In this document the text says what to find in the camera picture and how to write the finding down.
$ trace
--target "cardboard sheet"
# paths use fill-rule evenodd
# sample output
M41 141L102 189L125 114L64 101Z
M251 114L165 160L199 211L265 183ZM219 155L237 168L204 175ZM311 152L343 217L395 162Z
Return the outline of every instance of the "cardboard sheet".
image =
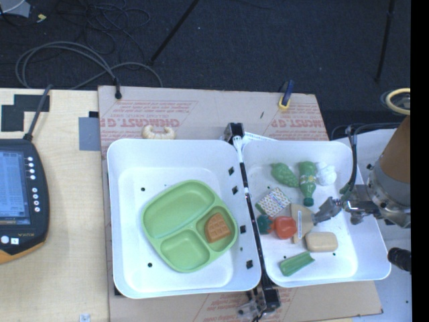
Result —
M201 91L99 87L107 278L112 322L176 321L241 322L237 308L246 303L245 292L194 294L158 299L128 299L115 294L112 271L111 224L107 165L109 145L120 138L141 138L145 125L164 132L172 127L177 139L219 139L228 123L243 123L245 131L277 140L328 140L314 95L294 93L289 109L278 109L281 93ZM263 318L268 322L319 321L382 312L374 282L352 282L279 288L281 307Z

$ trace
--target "beige croissant-shaped object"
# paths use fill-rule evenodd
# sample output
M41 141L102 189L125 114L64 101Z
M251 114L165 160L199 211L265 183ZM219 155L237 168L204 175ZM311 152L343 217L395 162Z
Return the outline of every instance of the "beige croissant-shaped object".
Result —
M164 131L164 133L154 132L153 125L146 125L141 131L141 136L149 140L174 140L176 138L176 132L171 127L164 127Z

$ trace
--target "screen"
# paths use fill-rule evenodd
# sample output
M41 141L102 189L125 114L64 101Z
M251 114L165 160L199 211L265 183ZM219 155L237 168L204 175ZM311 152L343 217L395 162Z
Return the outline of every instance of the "screen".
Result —
M0 225L30 224L24 154L0 150Z

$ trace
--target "black floor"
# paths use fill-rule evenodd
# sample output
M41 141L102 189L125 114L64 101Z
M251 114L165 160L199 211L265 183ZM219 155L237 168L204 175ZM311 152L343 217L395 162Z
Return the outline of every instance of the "black floor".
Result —
M0 15L1 88L95 90L116 76L125 86L275 92L292 79L294 92L316 95L329 135L404 118L381 97L410 87L411 0L27 2L28 17Z

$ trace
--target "green plate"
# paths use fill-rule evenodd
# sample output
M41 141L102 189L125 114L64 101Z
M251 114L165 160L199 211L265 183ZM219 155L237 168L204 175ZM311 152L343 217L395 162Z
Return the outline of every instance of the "green plate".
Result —
M210 243L205 225L216 213L223 216L231 233ZM199 180L179 182L154 197L141 212L141 226L158 254L179 272L194 272L215 261L238 234L225 203Z

